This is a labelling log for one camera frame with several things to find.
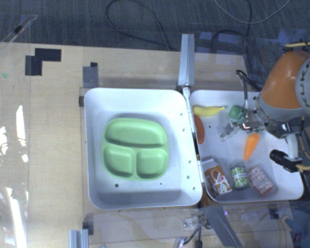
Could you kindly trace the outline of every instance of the metal bracket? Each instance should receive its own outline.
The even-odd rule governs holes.
[[[201,183],[205,183],[204,177],[203,177],[203,167],[201,161],[197,161],[197,167],[198,167],[198,172],[200,174],[200,181]]]
[[[194,34],[182,34],[178,86],[194,85]]]
[[[187,110],[188,110],[188,117],[190,119],[190,124],[191,124],[191,131],[192,133],[196,133],[194,118],[193,118],[193,111],[192,111],[191,104],[190,104],[190,97],[191,97],[190,89],[188,87],[184,87],[182,89],[182,95],[185,97]]]
[[[89,248],[88,229],[69,231],[69,248]]]

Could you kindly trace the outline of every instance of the gray carpet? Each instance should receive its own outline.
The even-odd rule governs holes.
[[[36,14],[32,25],[34,43],[87,45],[165,50],[165,47],[113,30],[105,19],[111,0],[0,0],[0,13],[20,16]],[[215,32],[229,28],[245,33],[246,24],[236,22],[219,9],[213,0],[137,0],[146,4],[157,16],[170,46],[180,48],[181,33]],[[249,8],[244,0],[218,0],[237,18],[248,20]],[[287,0],[249,0],[252,21],[261,20]],[[112,22],[124,32],[164,43],[151,14],[141,6],[119,1],[109,10]],[[12,28],[13,21],[0,17],[0,34]],[[283,29],[310,30],[310,0],[292,0],[271,19],[250,26],[250,36],[277,38]]]

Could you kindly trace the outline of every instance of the wire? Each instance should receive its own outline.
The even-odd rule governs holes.
[[[310,46],[310,41],[285,44],[286,48],[305,47],[305,46]]]
[[[305,146],[303,144],[303,139],[302,139],[303,129],[304,129],[304,117],[301,118],[299,142],[300,142],[303,154],[310,160],[310,154],[306,151]],[[306,166],[303,164],[297,164],[296,168],[299,169],[299,171],[301,171],[301,172],[310,170],[310,166]]]
[[[201,231],[201,228],[203,227],[203,225],[201,225],[200,227],[198,227],[193,233],[192,235],[184,242],[183,245],[186,245],[188,244],[192,239],[193,237],[197,234],[198,231]]]
[[[149,39],[137,37],[137,36],[134,36],[134,35],[132,35],[132,34],[129,34],[129,33],[120,31],[120,30],[117,28],[117,26],[115,26],[115,25],[110,21],[110,19],[109,19],[109,9],[110,9],[110,7],[111,7],[114,3],[118,2],[118,1],[130,1],[130,2],[136,3],[136,4],[140,5],[140,6],[142,6],[143,8],[145,8],[145,9],[153,16],[153,18],[155,19],[156,24],[157,24],[157,26],[158,26],[158,28],[159,28],[159,30],[160,30],[160,32],[161,32],[161,35],[162,35],[162,37],[163,37],[164,44],[163,44],[163,43],[160,43],[160,42],[157,42],[157,41],[154,41],[154,40],[149,40]],[[122,35],[128,36],[128,37],[130,37],[130,38],[134,38],[134,39],[138,39],[138,40],[142,40],[142,41],[146,41],[146,42],[150,42],[150,43],[153,43],[153,44],[157,44],[157,45],[164,46],[164,47],[166,47],[166,49],[167,49],[168,51],[170,51],[170,50],[178,51],[177,49],[175,49],[175,48],[169,46],[168,41],[167,41],[167,38],[166,38],[165,33],[164,33],[164,30],[163,30],[163,27],[162,27],[162,25],[161,25],[159,19],[156,17],[156,15],[153,13],[153,11],[151,11],[151,9],[150,9],[148,6],[146,6],[145,4],[143,4],[143,3],[140,3],[140,2],[138,2],[138,1],[136,1],[136,0],[112,0],[112,1],[107,5],[107,7],[106,7],[106,9],[105,9],[105,18],[106,18],[108,24],[109,24],[114,30],[116,30],[118,33],[120,33],[120,34],[122,34]]]
[[[243,86],[244,102],[243,102],[243,108],[242,108],[242,117],[245,117],[247,114],[247,110],[248,110],[248,91],[247,91],[246,79],[244,76],[240,74],[239,70],[236,71],[236,74],[240,77],[242,86]]]
[[[202,227],[200,227],[200,230],[198,231],[198,240],[201,240],[201,231],[202,231]]]
[[[279,228],[279,245],[278,245],[278,248],[281,248],[281,228],[280,228],[279,221],[280,221],[280,219],[277,219],[277,224],[278,224],[278,228]]]
[[[251,19],[252,19],[252,5],[251,5],[251,3],[249,2],[249,0],[245,0],[245,1],[247,2],[248,7],[249,7],[249,19],[248,19],[248,22],[250,22]],[[210,40],[210,53],[213,52],[213,40],[214,40],[214,38],[217,37],[219,34],[221,34],[221,33],[234,33],[234,34],[237,34],[237,35],[239,35],[239,36],[241,36],[241,37],[244,38],[244,41],[245,41],[245,51],[246,51],[246,61],[247,61],[247,64],[248,64],[248,66],[249,66],[249,69],[251,70],[252,65],[251,65],[251,62],[250,62],[249,47],[248,47],[249,44],[255,49],[255,52],[257,52],[257,55],[258,55],[258,56],[259,56],[259,51],[258,51],[257,47],[255,47],[254,44],[251,43],[251,42],[249,41],[249,38],[248,38],[249,32],[250,32],[250,25],[249,25],[249,24],[247,25],[246,35],[241,34],[240,32],[237,32],[237,31],[235,31],[235,30],[230,30],[230,29],[220,30],[219,32],[215,33],[215,34],[212,36],[211,40]]]
[[[245,78],[246,82],[247,82],[251,87],[255,88],[255,90],[257,90],[257,91],[261,91],[261,90],[262,90],[261,87],[259,87],[255,82],[253,82],[252,80],[250,80],[250,79],[248,78],[248,76],[246,75],[245,72],[243,72],[243,71],[241,71],[241,70],[237,70],[236,73],[237,73],[237,74],[238,74],[238,73],[241,73],[241,75]]]
[[[233,18],[234,20],[240,22],[240,23],[243,23],[243,24],[250,24],[250,25],[254,25],[254,24],[260,24],[266,20],[268,20],[269,18],[271,18],[272,16],[274,16],[275,14],[277,14],[278,12],[280,12],[285,6],[288,5],[288,3],[292,1],[292,0],[288,0],[281,8],[279,8],[277,11],[273,12],[272,14],[270,14],[268,17],[264,18],[263,20],[260,20],[260,21],[255,21],[255,22],[250,22],[250,21],[243,21],[243,20],[240,20],[240,19],[237,19],[236,17],[234,17],[232,14],[230,14],[229,12],[227,12],[218,2],[217,0],[214,0],[214,2],[216,3],[216,5],[222,9],[227,15],[229,15],[231,18]]]

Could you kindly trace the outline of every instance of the orange carrot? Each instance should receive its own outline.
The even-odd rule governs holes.
[[[250,157],[250,155],[252,155],[253,151],[256,148],[256,145],[258,144],[259,141],[259,134],[257,132],[253,133],[252,135],[250,135],[247,139],[247,143],[246,143],[246,150],[244,152],[244,160],[247,161]]]
[[[194,123],[196,126],[197,142],[202,144],[205,140],[205,128],[199,116],[194,115]]]

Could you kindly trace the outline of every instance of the white tray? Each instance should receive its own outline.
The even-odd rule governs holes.
[[[84,99],[88,192],[100,209],[190,206],[202,196],[195,148],[184,97],[174,90],[94,88]],[[117,117],[158,122],[166,131],[166,173],[152,181],[131,181],[109,174],[101,159],[105,125]]]
[[[254,108],[253,97],[258,93],[249,93],[250,109]],[[205,140],[199,145],[201,159],[214,158],[222,167],[225,176],[232,185],[229,173],[231,161],[243,160],[247,134],[240,130],[233,137],[221,141],[220,134],[229,121],[228,113],[233,105],[243,105],[244,95],[241,91],[214,91],[198,90],[191,94],[191,106],[226,106],[215,116],[200,117],[205,127]],[[219,198],[214,198],[211,192],[208,194],[221,203],[264,202],[295,200],[303,194],[303,182],[299,173],[290,173],[269,158],[273,149],[288,153],[288,145],[284,139],[277,139],[266,131],[260,132],[260,141],[249,158],[245,162],[247,169],[258,165],[267,177],[275,185],[264,196],[259,196],[255,189],[233,191]]]

